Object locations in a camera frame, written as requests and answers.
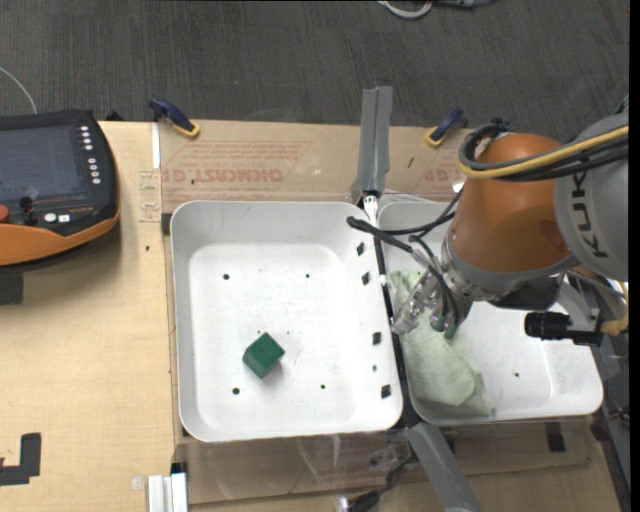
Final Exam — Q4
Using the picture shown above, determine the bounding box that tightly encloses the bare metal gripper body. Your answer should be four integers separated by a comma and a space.
410, 261, 482, 321

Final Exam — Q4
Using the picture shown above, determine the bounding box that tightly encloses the pale green cloth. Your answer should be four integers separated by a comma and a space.
389, 269, 497, 418

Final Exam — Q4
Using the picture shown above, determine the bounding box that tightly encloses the white plastic tray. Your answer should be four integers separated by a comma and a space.
169, 199, 405, 444
376, 200, 605, 428

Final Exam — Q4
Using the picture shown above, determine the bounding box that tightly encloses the green cube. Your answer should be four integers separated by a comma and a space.
241, 331, 287, 380

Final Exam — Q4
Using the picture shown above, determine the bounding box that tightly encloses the brown cardboard board red print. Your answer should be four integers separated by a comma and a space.
158, 118, 607, 505

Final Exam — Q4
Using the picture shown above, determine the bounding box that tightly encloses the black cylinder on white bracket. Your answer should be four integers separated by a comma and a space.
523, 279, 605, 348

